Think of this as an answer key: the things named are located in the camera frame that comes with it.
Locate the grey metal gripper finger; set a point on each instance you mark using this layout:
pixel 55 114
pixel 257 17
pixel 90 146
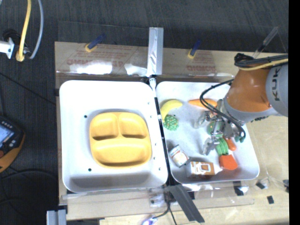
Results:
pixel 209 146
pixel 201 121

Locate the yellow banana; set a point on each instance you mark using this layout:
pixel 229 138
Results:
pixel 169 105

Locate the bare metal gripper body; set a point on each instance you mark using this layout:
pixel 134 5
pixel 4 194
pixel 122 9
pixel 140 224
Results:
pixel 226 125

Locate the short orange carrot, green top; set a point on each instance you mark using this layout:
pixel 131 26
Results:
pixel 228 162

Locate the green grapes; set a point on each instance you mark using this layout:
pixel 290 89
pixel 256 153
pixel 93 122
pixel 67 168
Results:
pixel 171 122

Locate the small white can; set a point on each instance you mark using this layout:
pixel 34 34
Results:
pixel 178 156

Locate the black cylinder on white bracket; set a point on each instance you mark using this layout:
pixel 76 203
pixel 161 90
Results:
pixel 9 46

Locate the orange sausage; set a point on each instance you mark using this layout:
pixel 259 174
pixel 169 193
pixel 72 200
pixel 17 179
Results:
pixel 231 144

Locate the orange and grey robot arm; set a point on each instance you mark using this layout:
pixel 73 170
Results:
pixel 253 90

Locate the white plastic tray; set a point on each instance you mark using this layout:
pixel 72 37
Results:
pixel 192 135
pixel 75 130

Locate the brown cardboard board, red print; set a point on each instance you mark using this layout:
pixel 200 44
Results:
pixel 103 55

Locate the thin black and white rod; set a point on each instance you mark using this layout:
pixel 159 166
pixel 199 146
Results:
pixel 156 104

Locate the orange and white carton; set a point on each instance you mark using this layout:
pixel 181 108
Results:
pixel 202 169

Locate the yellow divided plate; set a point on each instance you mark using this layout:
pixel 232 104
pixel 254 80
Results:
pixel 119 139

